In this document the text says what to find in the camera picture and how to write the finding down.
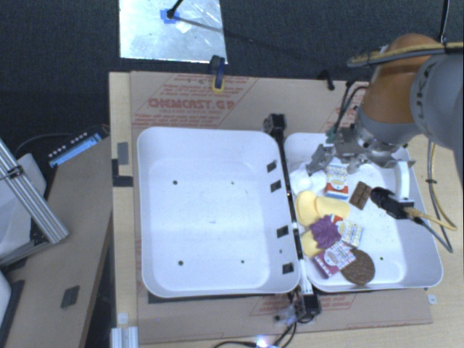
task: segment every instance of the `white tray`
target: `white tray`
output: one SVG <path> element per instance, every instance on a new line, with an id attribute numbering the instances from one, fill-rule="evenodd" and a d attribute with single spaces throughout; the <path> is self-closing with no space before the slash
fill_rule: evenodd
<path id="1" fill-rule="evenodd" d="M 323 144 L 325 139 L 323 134 L 296 133 L 289 136 L 285 143 L 289 171 L 296 170 L 303 162 L 309 162 L 318 145 Z M 409 159 L 405 149 L 400 149 L 395 157 Z M 412 169 L 410 173 L 410 198 L 415 200 L 415 207 L 424 212 Z M 350 194 L 358 181 L 364 181 L 373 188 L 380 186 L 395 191 L 392 169 L 363 165 L 358 173 L 348 175 Z M 376 275 L 368 285 L 356 286 L 341 273 L 325 278 L 315 263 L 307 258 L 307 275 L 314 286 L 327 292 L 341 292 L 430 287 L 440 282 L 442 264 L 434 237 L 425 228 L 410 220 L 395 220 L 371 200 L 368 200 L 363 210 L 350 206 L 348 219 L 364 227 L 359 248 L 372 257 Z M 301 234 L 305 231 L 302 226 L 300 230 Z"/>
<path id="2" fill-rule="evenodd" d="M 294 289 L 298 259 L 278 146 L 269 135 L 150 128 L 137 147 L 142 276 L 151 293 Z M 279 237 L 285 227 L 289 233 Z"/>

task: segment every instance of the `blue tape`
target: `blue tape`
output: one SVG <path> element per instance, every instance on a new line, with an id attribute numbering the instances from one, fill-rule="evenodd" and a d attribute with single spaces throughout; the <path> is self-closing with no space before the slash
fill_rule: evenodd
<path id="1" fill-rule="evenodd" d="M 160 17 L 161 17 L 161 19 L 162 19 L 162 21 L 163 21 L 164 23 L 166 23 L 166 24 L 168 24 L 168 25 L 172 25 L 173 23 L 176 23 L 176 21 L 179 20 L 179 19 L 181 18 L 181 15 L 179 14 L 179 12 L 176 11 L 176 12 L 174 13 L 174 18 L 170 20 L 170 19 L 167 17 L 167 11 L 168 11 L 168 10 L 169 10 L 169 9 L 161 9 L 161 10 L 159 11 L 159 15 L 160 15 Z"/>

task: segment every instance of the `black cable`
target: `black cable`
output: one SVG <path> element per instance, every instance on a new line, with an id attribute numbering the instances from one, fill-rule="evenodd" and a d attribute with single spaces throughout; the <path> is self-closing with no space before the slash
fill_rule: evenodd
<path id="1" fill-rule="evenodd" d="M 347 110 L 349 109 L 349 106 L 352 102 L 352 100 L 354 99 L 356 93 L 361 90 L 361 89 L 367 89 L 368 87 L 367 86 L 364 86 L 364 85 L 361 85 L 361 86 L 358 86 L 352 93 L 351 95 L 349 96 L 348 100 L 347 100 L 347 95 L 349 93 L 349 90 L 351 89 L 351 86 L 348 87 L 347 86 L 347 90 L 345 91 L 345 94 L 343 95 L 343 99 L 341 101 L 341 106 L 340 106 L 340 112 L 339 112 L 339 117 L 337 119 L 337 121 L 335 122 L 334 126 L 333 126 L 333 134 L 336 134 L 337 130 L 339 129 L 339 126 L 340 126 L 340 123 L 341 123 L 341 120 L 343 119 L 343 116 L 345 115 L 345 113 L 347 112 Z"/>
<path id="2" fill-rule="evenodd" d="M 219 344 L 216 344 L 213 348 L 222 347 L 222 346 L 227 345 L 227 344 L 235 344 L 235 345 L 241 345 L 241 346 L 245 346 L 245 347 L 256 348 L 256 343 L 254 343 L 252 341 L 239 341 L 239 340 L 222 341 Z"/>
<path id="3" fill-rule="evenodd" d="M 296 332 L 297 332 L 297 323 L 294 323 L 293 324 L 293 331 L 291 332 L 289 340 L 287 340 L 287 342 L 281 348 L 286 348 L 291 343 L 291 341 L 293 340 Z"/>
<path id="4" fill-rule="evenodd" d="M 443 10 L 442 10 L 442 23 L 440 25 L 440 34 L 438 39 L 442 44 L 447 42 L 446 36 L 444 34 L 448 21 L 448 13 L 450 12 L 450 0 L 443 0 Z"/>
<path id="5" fill-rule="evenodd" d="M 291 330 L 291 328 L 294 326 L 294 325 L 290 325 L 283 333 L 282 335 L 280 335 L 274 342 L 273 342 L 273 345 L 275 346 L 278 346 L 281 341 L 283 340 L 283 338 L 285 338 L 287 336 L 287 334 L 289 333 L 289 331 Z"/>
<path id="6" fill-rule="evenodd" d="M 47 139 L 47 138 L 63 138 L 63 137 L 68 137 L 71 136 L 71 133 L 51 133 L 51 134 L 41 134 L 40 136 L 34 136 L 32 138 L 29 138 L 25 141 L 23 141 L 14 151 L 14 157 L 17 158 L 17 155 L 21 148 L 23 148 L 26 144 L 29 144 L 31 142 L 37 141 L 39 139 Z"/>
<path id="7" fill-rule="evenodd" d="M 304 325 L 305 323 L 310 323 L 312 320 L 314 320 L 314 316 L 310 316 L 308 318 L 300 318 L 298 320 L 298 323 L 301 323 L 302 325 Z"/>

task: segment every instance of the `black clip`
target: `black clip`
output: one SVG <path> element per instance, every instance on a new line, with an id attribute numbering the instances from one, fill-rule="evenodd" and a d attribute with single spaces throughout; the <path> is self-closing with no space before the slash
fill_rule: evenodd
<path id="1" fill-rule="evenodd" d="M 24 169 L 22 168 L 21 165 L 17 165 L 14 168 L 8 170 L 6 175 L 0 177 L 0 181 L 7 179 L 7 178 L 14 179 L 14 178 L 19 177 L 22 174 L 24 174 Z"/>

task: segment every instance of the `cardboard base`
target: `cardboard base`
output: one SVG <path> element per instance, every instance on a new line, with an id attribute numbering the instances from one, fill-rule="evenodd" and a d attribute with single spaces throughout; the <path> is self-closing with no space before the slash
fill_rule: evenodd
<path id="1" fill-rule="evenodd" d="M 321 132 L 333 125 L 345 89 L 326 83 L 225 77 L 221 94 L 211 91 L 212 76 L 133 72 L 130 75 L 136 223 L 138 336 L 141 344 L 204 339 L 229 339 L 281 334 L 273 316 L 289 305 L 286 294 L 233 299 L 154 302 L 141 279 L 140 213 L 136 140 L 150 126 L 259 130 L 270 113 L 287 115 L 286 135 Z M 344 124 L 352 122 L 348 114 Z M 322 313 L 299 332 L 377 328 L 431 323 L 422 289 L 331 294 L 320 297 Z"/>

